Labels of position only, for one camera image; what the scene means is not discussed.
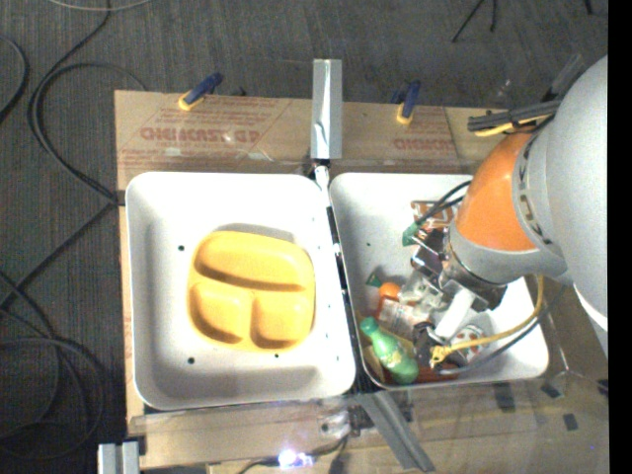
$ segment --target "gray carpet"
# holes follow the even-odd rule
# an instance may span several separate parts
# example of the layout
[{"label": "gray carpet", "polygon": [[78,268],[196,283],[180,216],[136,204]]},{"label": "gray carpet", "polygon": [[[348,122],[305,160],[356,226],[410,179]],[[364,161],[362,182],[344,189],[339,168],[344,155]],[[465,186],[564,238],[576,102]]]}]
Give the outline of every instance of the gray carpet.
[{"label": "gray carpet", "polygon": [[[112,0],[115,6],[133,1]],[[586,65],[607,54],[608,0],[591,0],[591,14],[584,0],[497,0],[493,32],[493,0],[485,0],[452,42],[477,1],[155,0],[114,13],[68,63],[115,63],[151,91],[185,92],[220,71],[219,94],[243,88],[251,96],[307,99],[313,58],[340,58],[346,101],[386,103],[402,82],[420,79],[423,105],[511,108],[538,102],[572,54]],[[25,96],[0,123],[2,297],[11,291],[9,281],[28,276],[105,204],[38,146],[26,118],[41,76],[103,16],[45,0],[0,0],[0,34],[20,46],[30,66]],[[0,108],[21,74],[15,50],[0,42]],[[109,189],[116,178],[118,88],[136,85],[111,70],[78,68],[54,82],[43,105],[42,123],[59,154]],[[96,444],[125,436],[116,211],[107,211],[21,289],[31,303],[13,296],[3,310],[41,326],[37,305],[56,339],[94,356],[105,376],[105,407],[77,451],[49,461],[17,458],[63,452],[89,429],[99,394],[89,365],[68,348],[6,345],[33,333],[3,314],[0,471],[94,472]],[[87,417],[78,404],[83,400]]]}]

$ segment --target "plastic bottle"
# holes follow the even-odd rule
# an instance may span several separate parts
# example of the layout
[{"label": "plastic bottle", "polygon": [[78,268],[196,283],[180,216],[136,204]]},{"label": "plastic bottle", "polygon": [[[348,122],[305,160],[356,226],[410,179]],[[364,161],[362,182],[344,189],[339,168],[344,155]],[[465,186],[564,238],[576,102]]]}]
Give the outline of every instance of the plastic bottle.
[{"label": "plastic bottle", "polygon": [[410,384],[419,375],[417,362],[406,353],[404,347],[392,335],[384,332],[372,316],[364,318],[360,329],[371,339],[373,350],[380,363],[397,384]]},{"label": "plastic bottle", "polygon": [[379,287],[380,298],[373,317],[387,332],[412,342],[415,325],[427,321],[430,314],[413,305],[401,303],[398,298],[400,289],[393,282],[385,282]]}]

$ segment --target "black cable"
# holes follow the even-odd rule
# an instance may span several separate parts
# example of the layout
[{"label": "black cable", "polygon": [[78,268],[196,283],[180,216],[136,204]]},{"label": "black cable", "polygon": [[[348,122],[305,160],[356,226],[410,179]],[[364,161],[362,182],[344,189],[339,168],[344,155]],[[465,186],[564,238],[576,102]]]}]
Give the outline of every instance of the black cable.
[{"label": "black cable", "polygon": [[[111,6],[110,0],[106,0],[108,7]],[[110,192],[106,187],[101,185],[98,181],[93,178],[88,177],[68,162],[66,162],[59,153],[54,149],[52,144],[50,143],[46,132],[44,130],[43,125],[43,102],[47,91],[50,89],[52,83],[59,78],[59,76],[70,72],[74,69],[84,68],[84,67],[98,67],[98,68],[106,68],[118,73],[123,73],[128,78],[132,79],[135,83],[137,83],[143,90],[145,87],[142,83],[136,79],[129,72],[123,70],[116,65],[111,65],[109,63],[101,63],[101,62],[92,62],[92,63],[77,63],[74,65],[68,65],[62,67],[62,63],[65,62],[71,55],[77,52],[81,47],[83,47],[86,43],[88,43],[106,24],[110,17],[110,12],[108,12],[104,19],[101,20],[99,25],[90,32],[87,36],[77,42],[71,49],[69,49],[61,58],[59,58],[53,66],[46,72],[46,74],[41,78],[38,85],[36,86],[31,98],[29,99],[28,111],[27,111],[27,120],[31,131],[38,141],[38,143],[42,146],[42,148],[51,155],[51,157],[69,174],[78,179],[80,182],[88,186],[92,191],[98,194],[100,197],[105,198],[108,201],[108,204],[102,207],[96,214],[91,216],[84,224],[82,224],[79,229],[75,230],[69,237],[67,237],[61,244],[59,244],[52,252],[50,252],[39,264],[35,266],[35,268],[30,271],[25,277],[20,279],[17,282],[12,282],[4,273],[0,271],[0,280],[4,281],[10,287],[10,291],[8,294],[0,302],[0,314],[10,320],[13,320],[16,323],[19,323],[22,327],[27,328],[31,335],[29,337],[19,337],[15,339],[9,340],[0,340],[0,351],[2,350],[14,350],[14,349],[23,349],[29,348],[32,346],[46,346],[51,347],[55,350],[55,359],[56,359],[56,367],[54,367],[54,376],[51,381],[51,391],[47,397],[47,400],[42,407],[42,410],[38,412],[38,415],[35,419],[31,420],[30,423],[26,423],[23,425],[19,425],[14,427],[13,429],[3,432],[0,435],[0,452],[5,453],[7,455],[22,459],[22,460],[30,460],[30,461],[45,461],[45,460],[53,460],[65,457],[70,453],[77,451],[82,448],[93,436],[97,427],[99,426],[101,419],[104,414],[105,409],[105,381],[104,376],[102,374],[101,368],[97,363],[96,359],[90,355],[85,348],[80,345],[71,342],[66,339],[59,338],[56,336],[52,330],[50,323],[47,318],[40,310],[40,307],[30,299],[23,291],[24,286],[33,279],[40,271],[43,269],[49,262],[51,262],[57,255],[59,255],[62,251],[64,251],[72,242],[74,242],[83,231],[92,225],[95,221],[100,219],[111,207],[118,205],[117,196],[115,193]],[[19,57],[23,67],[23,76],[19,86],[16,88],[14,93],[11,95],[7,104],[0,111],[0,122],[4,119],[4,117],[9,113],[9,111],[15,106],[18,99],[24,93],[26,88],[27,79],[28,79],[28,62],[20,48],[10,39],[5,39],[3,36],[0,36],[0,39],[6,41],[11,47],[13,47]],[[27,321],[25,318],[20,315],[11,312],[8,310],[8,305],[10,300],[17,296],[25,301],[32,310],[35,311],[36,315],[42,322],[42,327],[37,327],[30,321]],[[95,384],[97,385],[97,395],[96,395],[96,411],[92,413],[90,416],[88,407],[90,403],[88,402],[88,396],[83,387],[82,380],[79,377],[79,372],[77,368],[71,362],[71,359],[68,357],[70,354],[74,354],[75,356],[79,356],[85,364],[89,367],[93,376],[95,378]],[[79,406],[78,412],[82,417],[82,421],[85,422],[85,426],[82,427],[80,434],[72,441],[72,444],[69,447],[64,448],[61,451],[52,453],[52,454],[44,454],[44,455],[36,455],[36,454],[23,454],[22,452],[18,452],[7,445],[7,443],[16,444],[16,441],[19,443],[25,435],[36,428],[42,427],[64,427],[67,428],[66,424],[62,424],[59,421],[54,421],[51,419],[47,419],[47,415],[52,411],[53,405],[58,397],[58,392],[60,388],[60,378],[62,375],[62,368],[65,368],[69,374],[69,382],[77,390],[79,395]]]},{"label": "black cable", "polygon": [[562,294],[566,290],[566,287],[567,286],[562,286],[560,288],[560,290],[557,292],[557,294],[555,295],[551,303],[542,308],[542,311],[540,311],[540,314],[537,315],[537,318],[535,318],[535,320],[533,321],[533,323],[531,323],[531,325],[529,325],[518,336],[514,337],[511,341],[503,345],[501,348],[498,348],[497,350],[493,351],[487,356],[477,357],[472,362],[468,363],[467,365],[464,365],[462,367],[456,367],[456,368],[442,369],[442,370],[439,370],[437,374],[438,375],[458,375],[464,372],[469,372],[470,370],[473,370],[482,365],[485,365],[486,363],[490,362],[492,359],[503,354],[505,351],[510,349],[512,346],[514,346],[518,341],[521,341],[523,338],[525,338],[537,325],[540,324],[540,322],[542,321],[542,318],[544,318],[546,314],[548,314],[550,311],[553,310],[553,308],[557,306],[557,303],[559,302],[560,298],[562,297]]},{"label": "black cable", "polygon": [[[11,348],[21,348],[24,346],[37,346],[37,345],[52,346],[57,349],[61,349],[63,351],[71,352],[81,357],[86,362],[86,365],[93,372],[93,375],[95,376],[95,380],[98,382],[98,385],[97,385],[98,406],[97,406],[97,412],[95,413],[95,416],[92,419],[92,425],[85,432],[82,433],[79,439],[73,443],[73,445],[67,447],[63,451],[50,454],[50,455],[40,455],[40,456],[24,455],[8,448],[7,446],[0,445],[0,450],[2,452],[9,454],[13,457],[16,457],[22,460],[47,461],[47,460],[62,458],[72,452],[75,452],[77,449],[82,447],[90,439],[93,433],[96,431],[97,427],[101,423],[101,418],[103,416],[104,409],[105,409],[104,377],[101,372],[101,368],[99,367],[97,362],[92,358],[92,356],[89,355],[85,351],[85,349],[83,349],[81,346],[76,345],[75,343],[72,343],[71,341],[68,341],[68,340],[51,339],[51,338],[46,338],[46,337],[22,337],[19,339],[13,339],[9,341],[0,341],[0,350],[6,350],[6,349],[11,349]],[[30,427],[39,426],[42,423],[47,425],[47,422],[38,422],[38,423],[29,424],[29,426]]]},{"label": "black cable", "polygon": [[[111,203],[107,203],[104,207],[102,207],[96,214],[90,216],[90,218],[85,221],[83,224],[79,226],[77,230],[75,230],[72,234],[66,237],[60,244],[57,245],[50,253],[48,253],[37,265],[35,265],[30,272],[28,272],[24,277],[15,282],[15,287],[17,289],[21,289],[26,286],[40,271],[46,267],[52,260],[54,260],[60,253],[65,251],[70,244],[76,241],[80,235],[83,234],[85,230],[87,230],[90,226],[92,226],[95,222],[101,219],[111,208],[114,206]],[[15,295],[15,290],[12,288],[4,298],[0,301],[0,310],[6,309],[9,304],[9,300]]]},{"label": "black cable", "polygon": [[5,105],[1,106],[1,109],[0,109],[0,123],[1,123],[5,119],[5,117],[11,112],[11,110],[15,107],[15,105],[18,103],[18,100],[20,100],[20,98],[22,97],[27,87],[27,80],[29,79],[29,62],[27,61],[27,58],[25,57],[20,47],[13,40],[9,39],[8,37],[2,34],[0,34],[0,40],[10,45],[11,48],[13,48],[13,50],[16,51],[16,55],[18,57],[18,60],[20,62],[20,66],[22,69],[22,76],[21,76],[20,81],[18,82],[18,85],[13,90],[12,95],[7,99],[7,102],[5,103]]},{"label": "black cable", "polygon": [[343,437],[343,443],[329,466],[329,474],[343,474],[345,471],[345,464],[343,463],[342,457],[348,442],[349,435],[347,434]]},{"label": "black cable", "polygon": [[[45,316],[43,315],[43,313],[41,313],[40,309],[37,307],[37,305],[28,298],[28,296],[21,291],[14,282],[12,282],[4,273],[2,273],[0,271],[0,279],[3,280],[5,282],[5,284],[7,284],[11,289],[12,292],[15,293],[17,296],[19,296],[20,298],[22,298],[24,301],[26,301],[29,305],[31,305],[34,310],[37,312],[38,316],[41,318],[41,320],[43,321],[44,325],[45,325],[45,331],[43,332],[42,330],[38,329],[37,327],[35,327],[33,324],[31,324],[30,322],[28,322],[27,320],[25,320],[24,318],[12,314],[8,311],[5,311],[4,309],[0,308],[0,312],[9,317],[10,319],[13,319],[14,321],[17,321],[19,323],[21,323],[23,326],[26,326],[27,328],[29,328],[33,333],[35,333],[37,335],[37,337],[25,337],[25,338],[18,338],[18,339],[13,339],[13,340],[9,340],[9,341],[0,341],[0,350],[3,347],[11,347],[11,346],[15,346],[18,345],[20,343],[43,343],[45,345],[49,345],[49,346],[53,346],[55,347],[55,351],[56,351],[56,355],[57,355],[57,370],[55,371],[57,373],[57,377],[55,378],[55,380],[53,381],[52,384],[52,390],[51,393],[48,397],[48,400],[46,401],[46,404],[43,407],[43,411],[39,414],[38,418],[33,420],[32,422],[25,424],[25,425],[21,425],[18,427],[15,427],[14,429],[12,429],[11,431],[8,431],[7,433],[4,433],[2,435],[0,435],[0,440],[6,440],[6,439],[10,439],[10,438],[14,438],[17,435],[19,435],[24,429],[28,429],[28,428],[33,428],[35,426],[41,425],[41,424],[45,424],[46,421],[43,419],[44,416],[50,411],[50,409],[52,408],[52,405],[54,404],[55,400],[56,400],[56,396],[57,396],[57,392],[58,392],[58,387],[59,387],[59,369],[61,368],[61,365],[63,364],[64,367],[66,367],[66,369],[68,370],[70,377],[72,379],[72,383],[73,386],[75,388],[77,388],[79,394],[80,394],[80,405],[81,405],[81,413],[83,416],[87,417],[88,416],[88,411],[87,411],[87,405],[86,405],[86,395],[85,395],[85,391],[81,385],[81,381],[80,378],[77,374],[77,371],[75,370],[74,366],[72,365],[72,363],[70,362],[70,360],[67,358],[66,354],[63,352],[64,349],[66,349],[67,351],[72,351],[76,354],[78,354],[80,357],[84,358],[85,360],[87,360],[89,362],[89,364],[94,365],[93,371],[95,373],[99,372],[99,368],[96,366],[96,362],[93,361],[91,358],[89,358],[88,354],[83,350],[83,348],[78,347],[74,344],[71,344],[70,341],[67,340],[62,340],[59,339],[58,337],[56,337],[53,334],[52,329],[50,328],[47,320],[45,319]],[[23,459],[23,460],[51,460],[51,459],[57,459],[57,458],[61,458],[63,456],[66,456],[68,454],[70,454],[71,452],[76,451],[79,447],[81,447],[89,438],[90,436],[93,434],[93,432],[95,431],[97,425],[99,424],[99,421],[101,419],[101,416],[103,415],[103,407],[104,407],[104,383],[103,380],[101,378],[97,378],[98,384],[99,384],[99,411],[97,413],[97,416],[94,420],[93,426],[89,429],[86,430],[82,435],[81,438],[75,443],[73,444],[71,447],[64,449],[61,452],[52,454],[52,455],[42,455],[42,456],[27,456],[27,455],[22,455],[19,453],[16,453],[15,451],[13,451],[12,449],[3,446],[0,444],[0,451],[5,452],[11,456]]]},{"label": "black cable", "polygon": [[449,192],[447,192],[439,200],[433,202],[433,206],[426,212],[426,214],[424,214],[422,217],[417,219],[415,222],[419,226],[421,226],[426,221],[428,221],[429,218],[433,217],[435,214],[437,214],[437,213],[441,212],[442,210],[445,210],[445,209],[447,209],[449,207],[452,207],[453,205],[458,204],[460,201],[463,200],[463,197],[455,198],[454,200],[450,200],[448,202],[446,202],[446,200],[448,200],[450,197],[452,197],[456,192],[462,190],[463,188],[468,187],[471,183],[472,183],[471,181],[465,181],[465,182],[461,183],[460,185],[457,185],[454,188],[452,188]]},{"label": "black cable", "polygon": [[467,122],[467,129],[469,131],[479,131],[488,128],[494,128],[502,124],[515,123],[524,121],[527,119],[536,119],[548,114],[555,114],[562,102],[559,100],[552,100],[549,102],[542,102],[531,106],[526,106],[509,111],[503,111],[501,113],[492,113],[485,116],[470,117]]},{"label": "black cable", "polygon": [[[348,440],[349,440],[349,434],[346,434],[344,437],[342,437],[340,440],[338,440],[333,446],[320,447],[320,448],[314,449],[312,452],[306,453],[306,454],[307,454],[307,456],[311,456],[313,458],[318,458],[320,456],[326,456],[328,454],[331,454],[334,451],[339,451],[339,453],[336,455],[336,458],[338,459],[340,457],[340,455],[342,454],[342,451],[345,449]],[[268,458],[261,458],[259,460],[255,460],[254,462],[249,463],[243,469],[241,469],[237,474],[245,474],[250,469],[252,469],[254,467],[257,467],[257,466],[280,467],[280,464],[278,463],[278,457],[276,457],[276,456],[269,456]]]},{"label": "black cable", "polygon": [[[111,7],[111,0],[106,0],[106,7]],[[59,58],[50,69],[46,72],[46,74],[41,78],[37,87],[35,88],[31,98],[29,100],[29,106],[27,111],[27,120],[29,122],[29,127],[31,131],[38,141],[39,145],[55,160],[55,162],[68,174],[70,174],[73,178],[80,181],[82,184],[86,185],[88,188],[93,190],[95,193],[105,198],[108,202],[113,204],[118,204],[118,199],[116,193],[111,192],[108,188],[103,186],[101,183],[96,181],[95,179],[85,175],[83,172],[79,171],[72,165],[70,165],[66,160],[64,160],[61,155],[55,150],[54,146],[48,139],[44,127],[43,127],[43,102],[45,99],[46,92],[50,88],[50,85],[57,79],[60,75],[69,72],[71,70],[83,67],[99,67],[99,68],[107,68],[114,70],[118,73],[123,73],[128,78],[132,79],[136,82],[143,90],[145,87],[143,84],[136,79],[133,75],[131,75],[126,70],[116,66],[111,65],[109,63],[77,63],[74,65],[69,65],[66,67],[61,67],[61,64],[64,63],[70,56],[75,54],[79,49],[81,49],[84,45],[86,45],[90,40],[92,40],[106,25],[112,12],[108,11],[105,13],[104,18],[101,20],[99,25],[89,34],[87,34],[83,39],[79,40],[74,46],[72,46],[61,58]]]}]

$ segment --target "orange object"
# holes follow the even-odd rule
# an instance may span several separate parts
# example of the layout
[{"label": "orange object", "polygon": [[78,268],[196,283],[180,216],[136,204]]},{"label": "orange object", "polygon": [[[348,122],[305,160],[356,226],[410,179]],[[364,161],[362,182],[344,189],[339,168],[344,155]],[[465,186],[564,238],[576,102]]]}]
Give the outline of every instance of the orange object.
[{"label": "orange object", "polygon": [[399,290],[400,290],[399,284],[395,282],[391,282],[391,281],[383,282],[382,285],[378,289],[379,297],[380,299],[384,297],[388,297],[388,298],[392,298],[393,300],[397,300],[397,296],[399,295]]},{"label": "orange object", "polygon": [[480,166],[455,217],[469,241],[500,251],[527,251],[535,245],[520,226],[512,200],[512,174],[520,149],[531,135],[502,140]]}]

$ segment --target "blue light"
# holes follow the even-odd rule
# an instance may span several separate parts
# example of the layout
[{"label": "blue light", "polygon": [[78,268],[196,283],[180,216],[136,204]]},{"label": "blue light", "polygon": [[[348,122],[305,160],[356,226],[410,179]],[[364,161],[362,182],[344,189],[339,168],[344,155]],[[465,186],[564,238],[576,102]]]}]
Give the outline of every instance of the blue light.
[{"label": "blue light", "polygon": [[295,453],[291,449],[284,449],[278,454],[278,466],[281,469],[293,469],[314,465],[314,457],[305,453]]}]

